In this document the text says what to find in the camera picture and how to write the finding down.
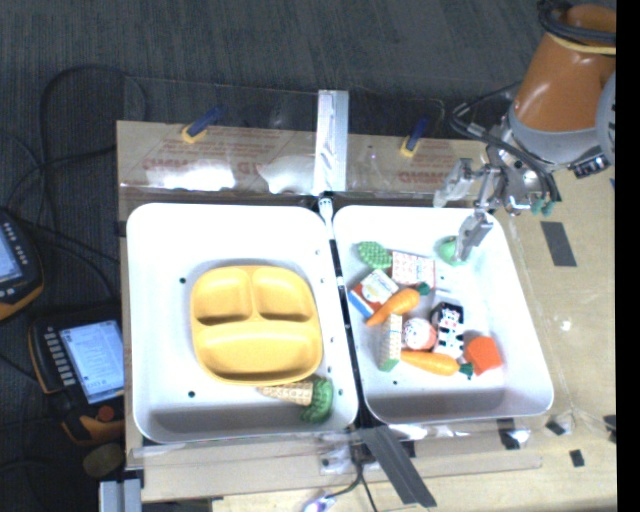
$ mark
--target blue clamp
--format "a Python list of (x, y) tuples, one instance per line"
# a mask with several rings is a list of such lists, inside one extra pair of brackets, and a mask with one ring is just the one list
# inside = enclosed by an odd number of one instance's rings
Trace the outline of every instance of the blue clamp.
[(427, 126), (429, 125), (429, 117), (423, 116), (416, 124), (415, 128), (411, 132), (411, 135), (407, 136), (402, 142), (402, 147), (400, 148), (400, 152), (405, 156), (412, 156), (416, 149), (418, 148), (418, 142), (420, 138), (427, 131)]
[(207, 126), (215, 124), (226, 113), (225, 107), (213, 107), (202, 117), (182, 129), (182, 139), (189, 144), (197, 142), (207, 133)]

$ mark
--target black tape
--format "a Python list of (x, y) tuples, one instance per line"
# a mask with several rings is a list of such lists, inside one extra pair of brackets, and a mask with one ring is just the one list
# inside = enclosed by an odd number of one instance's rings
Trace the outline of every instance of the black tape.
[(571, 244), (564, 230), (562, 222), (540, 222), (542, 231), (547, 239), (547, 246), (551, 253), (551, 259), (556, 267), (577, 267), (576, 259), (573, 257)]
[(144, 489), (144, 469), (126, 469), (120, 478), (122, 482), (125, 480), (140, 480), (140, 489)]
[(549, 420), (545, 425), (545, 427), (547, 427), (549, 430), (551, 430), (551, 432), (553, 432), (557, 436), (561, 436), (562, 434), (565, 434), (567, 432), (564, 427), (562, 427), (560, 424), (556, 423), (553, 420)]
[(411, 439), (400, 441), (400, 446), (404, 448), (404, 451), (407, 452), (410, 459), (416, 458), (416, 445)]
[(120, 220), (114, 223), (114, 231), (118, 238), (127, 238), (127, 223)]
[(502, 418), (496, 421), (498, 424), (498, 434), (500, 435), (500, 441), (507, 450), (519, 450), (520, 442), (511, 434), (516, 429), (516, 424), (513, 418)]
[(569, 452), (571, 456), (571, 462), (573, 462), (574, 468), (579, 468), (584, 466), (584, 457), (582, 456), (582, 452), (580, 450), (571, 450)]
[(604, 422), (607, 424), (607, 430), (610, 432), (609, 441), (611, 441), (614, 444), (618, 444), (616, 439), (616, 415), (608, 414), (604, 416), (603, 419), (604, 419)]

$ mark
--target yellow device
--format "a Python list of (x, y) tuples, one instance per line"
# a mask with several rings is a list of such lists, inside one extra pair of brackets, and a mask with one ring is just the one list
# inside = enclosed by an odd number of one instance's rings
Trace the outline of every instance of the yellow device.
[(33, 302), (43, 285), (31, 240), (13, 217), (0, 210), (0, 321)]
[(124, 434), (120, 316), (118, 304), (106, 304), (38, 318), (29, 328), (29, 354), (49, 408), (81, 446)]
[(205, 272), (191, 291), (191, 331), (200, 365), (228, 384), (296, 382), (322, 360), (313, 293), (302, 277), (281, 267)]

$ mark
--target orange carrot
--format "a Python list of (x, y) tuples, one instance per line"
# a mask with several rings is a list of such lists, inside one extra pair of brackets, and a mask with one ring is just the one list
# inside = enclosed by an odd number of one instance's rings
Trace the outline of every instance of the orange carrot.
[(502, 365), (496, 342), (489, 336), (478, 336), (469, 341), (464, 349), (464, 358), (473, 365), (476, 375)]
[(426, 283), (422, 283), (418, 288), (403, 288), (394, 293), (389, 299), (371, 315), (366, 324), (368, 326), (378, 325), (384, 322), (389, 315), (402, 315), (411, 311), (420, 304), (420, 296), (428, 295), (431, 289)]
[(469, 376), (471, 367), (468, 364), (460, 365), (448, 354), (426, 352), (424, 350), (402, 350), (400, 360), (405, 363), (426, 370), (436, 375), (453, 375), (462, 372)]

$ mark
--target yellow divided plate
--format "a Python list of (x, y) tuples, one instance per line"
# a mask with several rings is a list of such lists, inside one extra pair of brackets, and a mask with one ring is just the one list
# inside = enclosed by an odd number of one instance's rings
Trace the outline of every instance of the yellow divided plate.
[(311, 375), (322, 360), (311, 289), (281, 267), (205, 272), (191, 290), (191, 332), (200, 365), (229, 384), (295, 382)]

